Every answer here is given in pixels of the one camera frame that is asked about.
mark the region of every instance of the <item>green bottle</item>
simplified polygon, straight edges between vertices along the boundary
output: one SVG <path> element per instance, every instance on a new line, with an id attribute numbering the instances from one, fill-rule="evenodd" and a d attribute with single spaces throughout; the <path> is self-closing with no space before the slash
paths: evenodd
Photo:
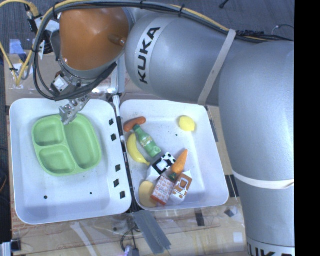
<path id="1" fill-rule="evenodd" d="M 150 157 L 154 158 L 161 152 L 161 148 L 156 145 L 155 141 L 148 133 L 141 129 L 139 124 L 136 124 L 133 127 L 133 130 L 138 135 L 138 140 L 141 146 L 145 149 Z"/>

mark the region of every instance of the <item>toy food package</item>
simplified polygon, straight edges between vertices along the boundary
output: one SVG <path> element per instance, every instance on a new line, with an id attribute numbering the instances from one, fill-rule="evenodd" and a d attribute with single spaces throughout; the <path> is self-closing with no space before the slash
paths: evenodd
<path id="1" fill-rule="evenodd" d="M 175 162 L 176 159 L 172 156 L 172 154 L 169 152 L 165 153 L 148 168 L 146 180 L 150 182 L 156 181 L 160 175 L 168 170 Z"/>
<path id="2" fill-rule="evenodd" d="M 175 204 L 181 204 L 188 193 L 190 185 L 192 183 L 191 171 L 188 170 L 186 172 L 181 173 L 178 180 L 176 181 L 172 193 L 170 195 L 170 199 Z"/>
<path id="3" fill-rule="evenodd" d="M 175 184 L 170 179 L 161 176 L 153 190 L 151 198 L 165 206 L 174 186 Z"/>

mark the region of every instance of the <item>cable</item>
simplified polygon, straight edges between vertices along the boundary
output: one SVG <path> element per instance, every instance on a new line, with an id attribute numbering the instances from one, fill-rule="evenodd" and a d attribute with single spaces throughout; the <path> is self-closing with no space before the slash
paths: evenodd
<path id="1" fill-rule="evenodd" d="M 66 95 L 61 95 L 61 96 L 57 96 L 55 98 L 55 101 L 62 101 L 62 100 L 73 100 L 79 97 L 82 97 L 83 95 L 91 92 L 94 88 L 96 88 L 103 80 L 107 79 L 110 74 L 114 71 L 114 69 L 116 68 L 117 63 L 113 63 L 109 66 L 109 68 L 107 70 L 105 70 L 101 75 L 99 75 L 96 80 L 94 80 L 92 83 L 88 84 L 87 86 L 81 87 L 80 89 L 66 94 Z"/>
<path id="2" fill-rule="evenodd" d="M 281 29 L 282 27 L 290 27 L 290 28 L 292 28 L 292 29 L 295 29 L 295 27 L 294 27 L 294 26 L 291 26 L 291 25 L 289 25 L 289 24 L 276 25 L 276 26 L 272 29 L 272 31 L 271 31 L 271 35 L 273 35 L 273 34 L 274 34 L 274 31 L 275 31 L 275 30 L 277 30 L 277 29 Z"/>
<path id="3" fill-rule="evenodd" d="M 193 21 L 196 21 L 204 26 L 207 26 L 213 30 L 219 31 L 225 35 L 228 34 L 229 29 L 222 26 L 221 24 L 217 23 L 216 21 L 198 13 L 193 10 L 177 6 L 177 5 L 168 5 L 168 4 L 162 4 L 157 2 L 146 2 L 146 1 L 135 1 L 135 0 L 66 0 L 60 3 L 55 4 L 54 8 L 50 8 L 46 14 L 42 17 L 42 22 L 40 27 L 38 28 L 38 33 L 36 35 L 34 45 L 32 46 L 32 52 L 30 52 L 30 55 L 27 58 L 27 61 L 33 62 L 33 69 L 37 69 L 37 73 L 39 76 L 39 79 L 42 83 L 42 85 L 45 87 L 45 89 L 50 93 L 53 94 L 53 91 L 49 89 L 48 86 L 44 83 L 41 72 L 39 69 L 38 64 L 38 56 L 37 53 L 39 51 L 39 47 L 41 44 L 41 38 L 44 35 L 45 29 L 49 23 L 49 21 L 54 18 L 54 15 L 58 15 L 59 13 L 62 13 L 64 11 L 69 10 L 77 10 L 77 9 L 86 9 L 86 8 L 112 8 L 112 7 L 122 7 L 122 8 L 141 8 L 149 11 L 155 11 L 155 12 L 165 12 L 170 14 L 177 14 L 178 17 L 184 17 Z M 277 41 L 277 40 L 289 40 L 283 37 L 275 36 L 275 35 L 237 35 L 236 39 L 244 40 L 251 43 L 262 43 L 266 41 Z M 76 91 L 69 95 L 64 95 L 61 97 L 57 97 L 58 100 L 67 99 L 68 97 L 75 97 L 81 93 L 88 92 L 88 90 L 83 89 L 83 91 Z M 46 98 L 48 99 L 55 99 L 54 97 L 50 97 L 46 95 Z"/>
<path id="4" fill-rule="evenodd" d="M 39 93 L 41 96 L 45 97 L 45 98 L 48 99 L 48 100 L 54 101 L 54 100 L 55 100 L 54 97 L 51 97 L 51 96 L 46 95 L 46 94 L 43 93 L 42 90 L 39 88 L 38 80 L 37 80 L 37 64 L 36 64 L 36 63 L 33 64 L 33 69 L 34 69 L 34 70 L 33 70 L 33 81 L 34 81 L 34 86 L 35 86 L 36 90 L 38 91 L 38 93 Z"/>
<path id="5" fill-rule="evenodd" d="M 38 8 L 32 3 L 32 2 L 28 2 L 28 1 L 25 1 L 25 0 L 6 0 L 6 1 L 3 1 L 2 3 L 0 3 L 0 8 L 7 5 L 7 4 L 10 4 L 10 3 L 21 3 L 21 4 L 24 4 L 24 5 L 27 5 L 30 9 L 30 12 L 32 12 L 32 15 L 37 17 L 40 15 L 39 11 L 38 11 Z M 30 54 L 28 56 L 28 58 L 26 59 L 26 61 L 24 62 L 22 68 L 21 68 L 21 71 L 20 71 L 20 74 L 17 72 L 17 70 L 14 68 L 14 65 L 12 64 L 11 60 L 9 59 L 8 57 L 8 54 L 6 53 L 5 51 L 5 48 L 3 47 L 1 41 L 0 41 L 0 49 L 3 53 L 3 56 L 6 60 L 6 62 L 8 63 L 9 65 L 9 68 L 12 72 L 12 75 L 14 77 L 14 81 L 15 81 L 15 84 L 18 86 L 20 84 L 20 81 L 21 81 L 21 78 L 25 72 L 25 69 L 27 68 L 28 66 L 28 63 L 29 63 L 29 60 L 31 58 Z"/>
<path id="6" fill-rule="evenodd" d="M 133 239 L 134 248 L 135 248 L 135 249 L 137 248 L 134 231 L 141 232 L 141 231 L 138 229 L 138 226 L 137 226 L 136 224 L 134 225 L 134 227 L 130 228 L 126 233 L 124 233 L 124 235 L 121 237 L 120 246 L 121 246 L 121 248 L 122 248 L 122 250 L 123 250 L 124 252 L 126 251 L 126 248 L 125 248 L 125 246 L 124 246 L 124 240 L 126 239 L 126 236 L 129 235 L 130 232 L 132 233 L 132 239 Z"/>

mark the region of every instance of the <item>toy food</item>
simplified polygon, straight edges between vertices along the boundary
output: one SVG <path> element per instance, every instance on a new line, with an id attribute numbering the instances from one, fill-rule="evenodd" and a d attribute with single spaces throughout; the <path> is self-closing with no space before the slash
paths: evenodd
<path id="1" fill-rule="evenodd" d="M 140 153 L 140 151 L 137 148 L 137 137 L 134 133 L 132 133 L 128 140 L 127 140 L 127 148 L 130 156 L 132 159 L 138 163 L 146 164 L 147 166 L 150 165 L 150 162 L 148 162 L 145 157 Z"/>
<path id="2" fill-rule="evenodd" d="M 139 201 L 144 207 L 156 207 L 157 201 L 153 200 L 150 196 L 154 191 L 154 184 L 150 181 L 144 181 L 139 187 Z"/>
<path id="3" fill-rule="evenodd" d="M 191 171 L 186 171 L 181 173 L 178 180 L 176 181 L 170 199 L 175 204 L 181 204 L 188 193 L 190 185 L 192 183 Z"/>
<path id="4" fill-rule="evenodd" d="M 175 184 L 171 180 L 161 176 L 156 183 L 151 198 L 165 206 L 174 186 Z"/>
<path id="5" fill-rule="evenodd" d="M 188 156 L 188 150 L 185 149 L 182 154 L 178 157 L 175 163 L 171 166 L 172 174 L 169 175 L 169 178 L 172 181 L 175 181 L 176 178 L 184 171 L 186 161 Z"/>
<path id="6" fill-rule="evenodd" d="M 143 116 L 131 119 L 124 124 L 123 129 L 128 133 L 134 128 L 135 125 L 143 125 L 146 121 L 147 119 Z"/>
<path id="7" fill-rule="evenodd" d="M 155 161 L 146 172 L 146 180 L 150 182 L 156 181 L 161 174 L 170 168 L 175 163 L 176 159 L 169 152 L 161 156 Z"/>
<path id="8" fill-rule="evenodd" d="M 186 132 L 193 132 L 196 129 L 195 121 L 191 117 L 186 115 L 180 117 L 179 126 Z"/>
<path id="9" fill-rule="evenodd" d="M 140 145 L 145 149 L 150 157 L 154 158 L 156 155 L 161 153 L 161 148 L 156 145 L 154 139 L 148 133 L 141 129 L 139 124 L 136 124 L 133 127 L 133 130 L 138 136 Z"/>

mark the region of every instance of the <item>toy lemon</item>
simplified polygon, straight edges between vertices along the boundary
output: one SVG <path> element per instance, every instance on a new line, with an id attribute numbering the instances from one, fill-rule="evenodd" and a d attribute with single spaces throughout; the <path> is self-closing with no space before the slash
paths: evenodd
<path id="1" fill-rule="evenodd" d="M 189 116 L 181 116 L 179 119 L 179 126 L 186 132 L 192 132 L 196 129 L 195 121 Z"/>

